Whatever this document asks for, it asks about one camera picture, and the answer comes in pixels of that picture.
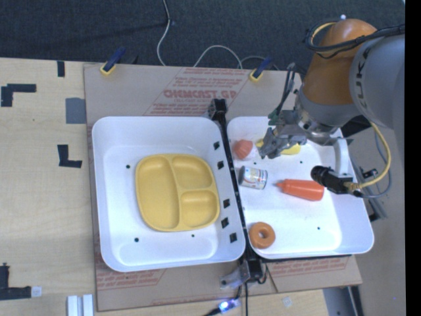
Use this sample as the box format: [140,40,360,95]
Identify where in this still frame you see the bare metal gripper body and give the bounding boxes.
[273,109,339,146]

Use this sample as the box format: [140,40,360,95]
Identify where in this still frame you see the yellow toy food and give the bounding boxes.
[255,138,302,156]

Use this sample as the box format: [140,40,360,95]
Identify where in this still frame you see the small white can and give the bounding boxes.
[237,165,268,191]

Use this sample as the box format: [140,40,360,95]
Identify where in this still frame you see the orange bottle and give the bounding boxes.
[275,178,326,202]

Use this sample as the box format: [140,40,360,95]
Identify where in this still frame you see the thin black rod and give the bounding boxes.
[217,110,262,278]

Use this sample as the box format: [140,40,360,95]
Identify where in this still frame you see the white plastic tray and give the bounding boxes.
[91,115,247,273]
[226,115,376,261]

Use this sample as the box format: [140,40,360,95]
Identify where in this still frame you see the orange doughnut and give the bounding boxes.
[248,221,276,250]

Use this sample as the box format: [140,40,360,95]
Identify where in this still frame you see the yellow divided plate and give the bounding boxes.
[134,153,221,233]

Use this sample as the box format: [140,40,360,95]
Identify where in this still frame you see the brown cardboard board red print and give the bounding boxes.
[83,63,363,312]

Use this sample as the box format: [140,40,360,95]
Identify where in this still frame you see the black cylinder on white bracket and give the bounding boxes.
[310,138,355,196]

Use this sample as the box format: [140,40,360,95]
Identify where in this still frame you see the black block with thin wires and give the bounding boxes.
[209,98,228,121]
[245,257,266,282]

